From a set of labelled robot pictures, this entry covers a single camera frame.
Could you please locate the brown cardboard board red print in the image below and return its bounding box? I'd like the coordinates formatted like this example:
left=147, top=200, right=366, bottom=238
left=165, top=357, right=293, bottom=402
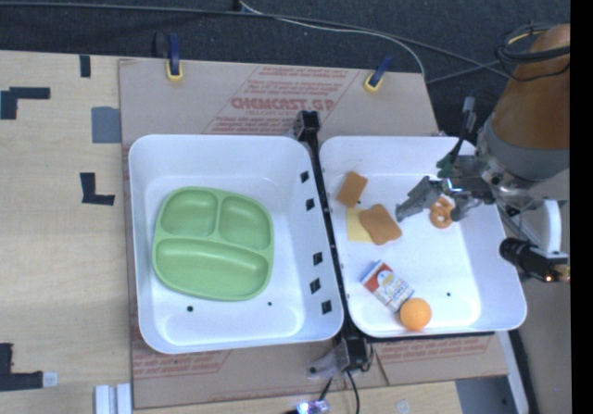
left=117, top=58, right=511, bottom=409

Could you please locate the orange square biscuit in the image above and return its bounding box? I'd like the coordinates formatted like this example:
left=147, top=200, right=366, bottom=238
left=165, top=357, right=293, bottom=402
left=335, top=170, right=369, bottom=208

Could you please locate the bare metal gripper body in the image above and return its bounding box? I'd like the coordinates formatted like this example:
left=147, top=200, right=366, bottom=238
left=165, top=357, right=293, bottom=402
left=438, top=155, right=521, bottom=207

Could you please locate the white plastic tray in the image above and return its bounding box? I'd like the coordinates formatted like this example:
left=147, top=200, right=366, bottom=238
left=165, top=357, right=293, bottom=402
left=318, top=134, right=528, bottom=339
left=127, top=133, right=346, bottom=355

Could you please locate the yellow cheese slice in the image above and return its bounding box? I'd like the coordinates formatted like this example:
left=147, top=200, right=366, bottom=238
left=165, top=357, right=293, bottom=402
left=346, top=207, right=375, bottom=245

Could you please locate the black cylinder on white bracket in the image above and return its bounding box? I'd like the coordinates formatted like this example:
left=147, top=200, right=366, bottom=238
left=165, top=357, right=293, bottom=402
left=498, top=198, right=571, bottom=284

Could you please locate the green divided plate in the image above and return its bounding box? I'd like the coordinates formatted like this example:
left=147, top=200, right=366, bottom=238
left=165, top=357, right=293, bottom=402
left=151, top=185, right=276, bottom=303

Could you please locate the red and white carton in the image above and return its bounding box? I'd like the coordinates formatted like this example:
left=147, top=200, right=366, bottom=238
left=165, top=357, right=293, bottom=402
left=360, top=259, right=415, bottom=313

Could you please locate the black block with thin wires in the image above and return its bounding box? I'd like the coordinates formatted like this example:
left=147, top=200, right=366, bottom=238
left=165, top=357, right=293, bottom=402
left=339, top=334, right=372, bottom=372
left=295, top=109, right=322, bottom=144

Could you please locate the brown toast slice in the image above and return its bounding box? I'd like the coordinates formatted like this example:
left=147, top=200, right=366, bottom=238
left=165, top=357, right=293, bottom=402
left=358, top=203, right=403, bottom=246

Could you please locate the orange pretzel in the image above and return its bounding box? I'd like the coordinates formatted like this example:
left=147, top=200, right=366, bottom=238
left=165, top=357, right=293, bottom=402
left=428, top=194, right=455, bottom=231

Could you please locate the orange ball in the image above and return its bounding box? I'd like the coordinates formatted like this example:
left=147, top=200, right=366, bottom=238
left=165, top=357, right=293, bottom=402
left=398, top=296, right=434, bottom=332

